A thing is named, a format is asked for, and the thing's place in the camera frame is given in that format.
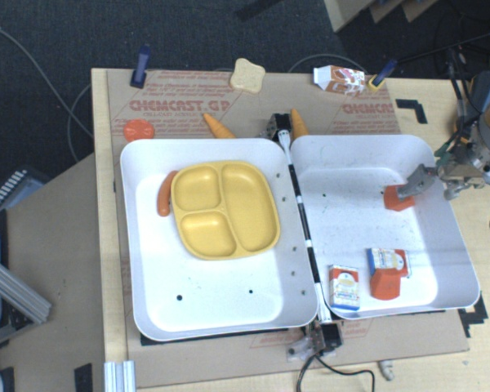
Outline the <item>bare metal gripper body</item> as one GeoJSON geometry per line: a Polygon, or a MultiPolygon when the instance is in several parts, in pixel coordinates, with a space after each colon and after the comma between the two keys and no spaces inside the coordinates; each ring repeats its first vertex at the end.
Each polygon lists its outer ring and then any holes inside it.
{"type": "Polygon", "coordinates": [[[446,162],[439,161],[438,176],[451,187],[490,186],[490,160],[467,154],[449,155],[446,162]]]}

